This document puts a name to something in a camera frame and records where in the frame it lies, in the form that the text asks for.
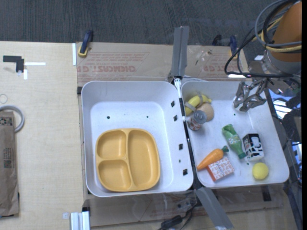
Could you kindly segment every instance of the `white tray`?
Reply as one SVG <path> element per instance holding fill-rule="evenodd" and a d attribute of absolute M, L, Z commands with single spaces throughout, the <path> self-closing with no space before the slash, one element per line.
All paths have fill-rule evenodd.
<path fill-rule="evenodd" d="M 189 149 L 178 93 L 173 85 L 163 81 L 89 82 L 82 89 L 82 110 L 86 184 L 93 195 L 180 192 L 191 187 L 193 173 Z M 145 129 L 155 138 L 161 175 L 154 187 L 145 191 L 112 192 L 99 182 L 95 165 L 96 140 L 101 133 L 118 128 Z"/>
<path fill-rule="evenodd" d="M 182 85 L 181 91 L 184 100 L 189 100 L 197 92 L 201 92 L 212 99 L 211 105 L 214 109 L 213 120 L 206 122 L 200 130 L 192 131 L 189 129 L 195 164 L 198 165 L 205 155 L 213 149 L 222 148 L 224 145 L 228 146 L 222 134 L 222 127 L 232 124 L 241 139 L 251 129 L 258 132 L 264 151 L 264 158 L 260 161 L 266 163 L 269 167 L 269 175 L 262 181 L 256 181 L 252 175 L 252 166 L 256 162 L 240 160 L 228 146 L 230 151 L 225 156 L 230 160 L 235 172 L 214 182 L 205 169 L 197 172 L 198 179 L 204 186 L 210 188 L 283 183 L 289 177 L 289 167 L 268 103 L 249 109 L 247 113 L 239 111 L 240 107 L 235 109 L 233 100 L 238 85 L 239 82 L 236 81 L 190 81 Z"/>

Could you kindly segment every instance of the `food package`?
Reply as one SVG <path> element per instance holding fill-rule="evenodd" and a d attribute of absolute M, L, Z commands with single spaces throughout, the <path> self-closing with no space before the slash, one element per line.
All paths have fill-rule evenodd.
<path fill-rule="evenodd" d="M 14 113 L 0 112 L 0 217 L 19 212 Z"/>
<path fill-rule="evenodd" d="M 207 170 L 213 181 L 221 179 L 235 171 L 227 157 L 208 165 Z"/>
<path fill-rule="evenodd" d="M 244 136 L 243 144 L 248 161 L 258 161 L 264 157 L 261 141 L 257 133 Z"/>

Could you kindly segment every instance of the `blue clamp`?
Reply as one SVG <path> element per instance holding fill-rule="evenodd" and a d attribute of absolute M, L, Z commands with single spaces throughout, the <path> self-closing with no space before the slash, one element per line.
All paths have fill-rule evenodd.
<path fill-rule="evenodd" d="M 80 57 L 86 57 L 87 51 L 88 51 L 88 42 L 90 42 L 93 38 L 93 31 L 92 30 L 87 30 L 82 42 L 82 45 L 78 49 L 78 56 Z"/>
<path fill-rule="evenodd" d="M 230 46 L 229 56 L 232 56 L 236 52 L 236 37 L 230 36 L 229 39 L 222 39 L 222 35 L 218 34 L 215 36 L 213 46 Z"/>

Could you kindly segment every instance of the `green bottle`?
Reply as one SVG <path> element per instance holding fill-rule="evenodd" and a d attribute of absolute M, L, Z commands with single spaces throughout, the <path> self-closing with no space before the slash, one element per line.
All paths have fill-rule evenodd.
<path fill-rule="evenodd" d="M 230 148 L 237 153 L 240 159 L 244 158 L 246 154 L 242 150 L 242 141 L 233 126 L 231 124 L 224 126 L 222 132 Z"/>

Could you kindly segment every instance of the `brown paper bag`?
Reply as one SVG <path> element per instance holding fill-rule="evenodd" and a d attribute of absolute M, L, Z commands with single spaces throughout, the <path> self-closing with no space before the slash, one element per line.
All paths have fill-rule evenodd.
<path fill-rule="evenodd" d="M 19 212 L 14 113 L 0 112 L 0 216 Z"/>

